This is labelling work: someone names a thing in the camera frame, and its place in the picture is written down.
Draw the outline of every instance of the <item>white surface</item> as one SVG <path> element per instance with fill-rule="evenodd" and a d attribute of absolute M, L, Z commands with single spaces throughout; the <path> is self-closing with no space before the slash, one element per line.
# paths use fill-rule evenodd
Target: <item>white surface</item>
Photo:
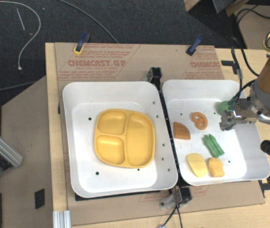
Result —
<path fill-rule="evenodd" d="M 239 124 L 234 129 L 222 131 L 221 115 L 217 105 L 230 100 L 239 90 L 239 84 L 231 80 L 168 80 L 163 85 L 171 128 L 173 122 L 184 124 L 190 131 L 190 140 L 174 139 L 182 178 L 193 186 L 233 181 L 261 180 L 270 175 L 266 153 L 260 150 L 260 135 L 255 124 Z M 208 119 L 204 130 L 195 127 L 193 112 L 201 112 Z M 208 174 L 196 177 L 186 156 L 199 153 L 208 163 L 211 154 L 203 143 L 203 136 L 212 134 L 225 154 L 220 156 L 225 175 L 214 178 Z"/>
<path fill-rule="evenodd" d="M 64 88 L 63 103 L 71 184 L 79 196 L 92 198 L 166 190 L 176 184 L 176 164 L 154 85 L 148 82 L 74 82 Z M 155 155 L 146 167 L 138 170 L 111 166 L 96 156 L 96 119 L 102 111 L 113 108 L 138 111 L 153 121 Z"/>

